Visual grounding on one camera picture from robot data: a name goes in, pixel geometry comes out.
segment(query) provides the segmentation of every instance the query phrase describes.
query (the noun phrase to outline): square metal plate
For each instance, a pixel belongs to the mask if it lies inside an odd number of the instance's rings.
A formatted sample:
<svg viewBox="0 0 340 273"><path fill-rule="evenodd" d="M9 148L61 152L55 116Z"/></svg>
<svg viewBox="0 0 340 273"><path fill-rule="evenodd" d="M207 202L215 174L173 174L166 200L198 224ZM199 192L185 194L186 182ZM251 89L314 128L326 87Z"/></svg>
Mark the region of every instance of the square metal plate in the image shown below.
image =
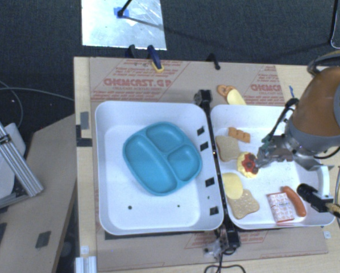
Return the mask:
<svg viewBox="0 0 340 273"><path fill-rule="evenodd" d="M127 0L81 0L84 46L122 47L134 44L166 50L160 0L132 0L122 18L117 17Z"/></svg>

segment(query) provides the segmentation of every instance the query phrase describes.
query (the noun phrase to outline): yellow cheese slice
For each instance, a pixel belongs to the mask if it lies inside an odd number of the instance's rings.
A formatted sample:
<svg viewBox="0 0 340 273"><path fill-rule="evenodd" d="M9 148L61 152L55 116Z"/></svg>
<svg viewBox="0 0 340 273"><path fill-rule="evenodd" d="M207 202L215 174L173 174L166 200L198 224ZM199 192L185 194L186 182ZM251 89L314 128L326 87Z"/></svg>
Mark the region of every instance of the yellow cheese slice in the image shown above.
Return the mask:
<svg viewBox="0 0 340 273"><path fill-rule="evenodd" d="M231 105L246 105L242 95L236 89L229 91L227 95L227 102Z"/></svg>
<svg viewBox="0 0 340 273"><path fill-rule="evenodd" d="M224 173L222 174L222 179L227 197L229 199L239 199L243 193L243 185L238 175Z"/></svg>

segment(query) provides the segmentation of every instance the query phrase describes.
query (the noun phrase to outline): toy sausage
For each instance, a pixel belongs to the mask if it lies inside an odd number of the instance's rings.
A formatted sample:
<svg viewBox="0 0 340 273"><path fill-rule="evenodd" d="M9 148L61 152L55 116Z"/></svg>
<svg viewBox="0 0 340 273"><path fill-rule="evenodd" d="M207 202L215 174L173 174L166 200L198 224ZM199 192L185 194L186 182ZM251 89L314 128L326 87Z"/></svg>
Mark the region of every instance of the toy sausage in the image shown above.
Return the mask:
<svg viewBox="0 0 340 273"><path fill-rule="evenodd" d="M306 216L306 210L305 210L304 204L302 203L299 195L293 189L291 189L289 186L284 186L283 192L286 193L288 198L293 203L297 215L301 216L301 217Z"/></svg>

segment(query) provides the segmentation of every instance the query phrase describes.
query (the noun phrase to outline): blue plate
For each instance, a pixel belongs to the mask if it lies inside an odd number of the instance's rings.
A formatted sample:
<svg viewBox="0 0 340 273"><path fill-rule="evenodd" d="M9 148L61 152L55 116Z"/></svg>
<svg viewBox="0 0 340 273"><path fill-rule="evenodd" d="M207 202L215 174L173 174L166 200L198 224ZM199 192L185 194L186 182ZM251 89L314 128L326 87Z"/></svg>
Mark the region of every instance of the blue plate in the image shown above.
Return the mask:
<svg viewBox="0 0 340 273"><path fill-rule="evenodd" d="M194 179L202 168L199 152L176 125L158 122L130 136L123 157L138 182L164 196Z"/></svg>

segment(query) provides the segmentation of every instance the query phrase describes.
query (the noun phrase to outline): dark floor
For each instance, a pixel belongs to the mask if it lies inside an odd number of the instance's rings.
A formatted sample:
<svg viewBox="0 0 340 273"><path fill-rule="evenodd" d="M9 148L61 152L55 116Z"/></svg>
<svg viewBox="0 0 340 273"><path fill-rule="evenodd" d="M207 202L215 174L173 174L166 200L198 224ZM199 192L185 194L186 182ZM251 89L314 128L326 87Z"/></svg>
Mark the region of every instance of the dark floor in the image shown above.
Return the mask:
<svg viewBox="0 0 340 273"><path fill-rule="evenodd" d="M328 43L334 0L161 0L167 51L162 59L305 65ZM340 46L340 0L335 42ZM0 80L73 98L73 57L124 57L120 48L81 44L81 0L0 0ZM71 101L17 91L20 132L32 133L74 112ZM20 108L0 91L0 120Z"/></svg>

